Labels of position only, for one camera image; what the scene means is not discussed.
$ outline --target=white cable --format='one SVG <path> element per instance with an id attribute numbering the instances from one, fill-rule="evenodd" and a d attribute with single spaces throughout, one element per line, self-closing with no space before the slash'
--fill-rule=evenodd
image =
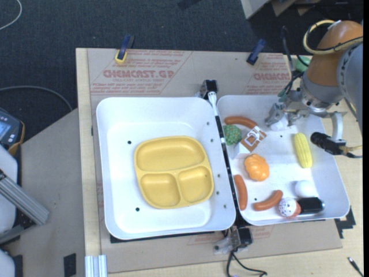
<path id="1" fill-rule="evenodd" d="M 22 3 L 21 3 L 19 0 L 16 0 L 16 1 L 18 2 L 19 7 L 20 7 L 18 16 L 17 16 L 13 21 L 11 21 L 10 23 L 8 23 L 8 24 L 6 24 L 6 25 L 4 25 L 4 26 L 0 27 L 0 31 L 1 31 L 2 29 L 5 29 L 5 28 L 6 28 L 6 27 L 8 27 L 8 26 L 10 26 L 10 25 L 14 24 L 14 23 L 18 20 L 18 18 L 20 18 L 20 16 L 22 15 Z"/>

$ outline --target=digital display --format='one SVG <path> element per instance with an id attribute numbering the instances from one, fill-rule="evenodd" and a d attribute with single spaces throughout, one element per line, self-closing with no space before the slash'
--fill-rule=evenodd
<path id="1" fill-rule="evenodd" d="M 0 140 L 4 137 L 5 133 L 10 129 L 10 125 L 0 121 Z"/>

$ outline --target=white ball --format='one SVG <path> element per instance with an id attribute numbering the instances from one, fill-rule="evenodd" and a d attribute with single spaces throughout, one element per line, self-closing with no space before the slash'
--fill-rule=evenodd
<path id="1" fill-rule="evenodd" d="M 295 185 L 295 192 L 301 198 L 317 197 L 315 186 L 311 181 L 298 181 Z"/>

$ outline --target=yellow corn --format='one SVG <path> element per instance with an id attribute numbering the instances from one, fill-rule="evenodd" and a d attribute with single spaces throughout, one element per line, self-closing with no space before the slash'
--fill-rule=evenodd
<path id="1" fill-rule="evenodd" d="M 305 134 L 299 132 L 295 134 L 295 149 L 303 168 L 307 169 L 312 166 L 311 152 Z"/>

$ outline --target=wooden surface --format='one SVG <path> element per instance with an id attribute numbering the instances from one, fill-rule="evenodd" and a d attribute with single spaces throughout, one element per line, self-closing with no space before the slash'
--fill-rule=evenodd
<path id="1" fill-rule="evenodd" d="M 93 141 L 91 136 L 92 118 L 91 101 L 89 98 L 89 76 L 87 49 L 76 50 L 78 107 L 80 112 L 80 139 L 82 163 L 82 188 L 85 225 L 86 255 L 97 256 L 101 253 L 99 220 L 97 216 L 97 196 L 95 181 L 95 161 L 93 158 Z M 346 105 L 340 105 L 340 110 L 348 111 Z M 326 131 L 332 131 L 329 120 L 323 120 Z M 352 114 L 344 117 L 344 139 L 348 146 L 362 144 L 359 127 Z M 243 260 L 250 268 L 262 269 L 268 276 L 359 276 L 348 261 L 351 257 L 364 270 L 363 244 L 363 176 L 362 159 L 337 157 L 338 169 L 351 202 L 356 225 L 353 229 L 344 230 L 342 249 L 289 254 L 282 256 L 259 257 Z M 235 261 L 231 263 L 231 275 L 251 276 Z M 120 276 L 226 276 L 225 262 L 205 263 L 200 265 L 185 265 L 143 271 L 109 274 Z"/>

